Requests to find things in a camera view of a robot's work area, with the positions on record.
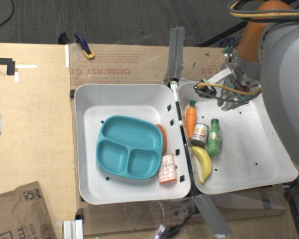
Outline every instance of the blue and yellow clamp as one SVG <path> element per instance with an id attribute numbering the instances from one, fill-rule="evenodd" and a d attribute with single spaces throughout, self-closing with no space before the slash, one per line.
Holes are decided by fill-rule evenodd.
<path id="1" fill-rule="evenodd" d="M 74 34 L 77 42 L 79 42 L 82 46 L 82 52 L 86 56 L 87 59 L 93 59 L 95 57 L 95 53 L 89 48 L 88 43 L 85 38 L 78 32 Z"/>

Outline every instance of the tin can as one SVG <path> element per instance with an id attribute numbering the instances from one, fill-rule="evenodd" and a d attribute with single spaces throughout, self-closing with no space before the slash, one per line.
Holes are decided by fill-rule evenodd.
<path id="1" fill-rule="evenodd" d="M 209 126 L 202 123 L 195 125 L 194 133 L 191 138 L 191 144 L 195 146 L 204 147 L 209 132 Z"/>

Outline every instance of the teal divided plate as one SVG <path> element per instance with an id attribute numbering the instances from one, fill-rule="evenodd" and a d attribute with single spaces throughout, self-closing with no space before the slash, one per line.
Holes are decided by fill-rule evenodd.
<path id="1" fill-rule="evenodd" d="M 156 125 L 127 116 L 112 116 L 103 123 L 96 146 L 99 166 L 131 179 L 153 177 L 160 166 L 163 137 Z"/>

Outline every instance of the green bottle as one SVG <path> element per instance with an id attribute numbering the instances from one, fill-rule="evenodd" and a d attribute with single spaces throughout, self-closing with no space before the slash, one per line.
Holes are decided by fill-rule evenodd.
<path id="1" fill-rule="evenodd" d="M 212 119 L 211 120 L 211 127 L 208 133 L 207 138 L 207 153 L 210 156 L 217 156 L 220 154 L 220 143 L 221 143 L 221 136 L 219 132 L 219 120 Z"/>

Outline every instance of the brown paper bag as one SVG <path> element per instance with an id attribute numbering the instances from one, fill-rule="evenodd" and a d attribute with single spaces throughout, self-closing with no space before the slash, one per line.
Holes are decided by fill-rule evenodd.
<path id="1" fill-rule="evenodd" d="M 56 239 L 37 181 L 0 195 L 0 239 Z"/>

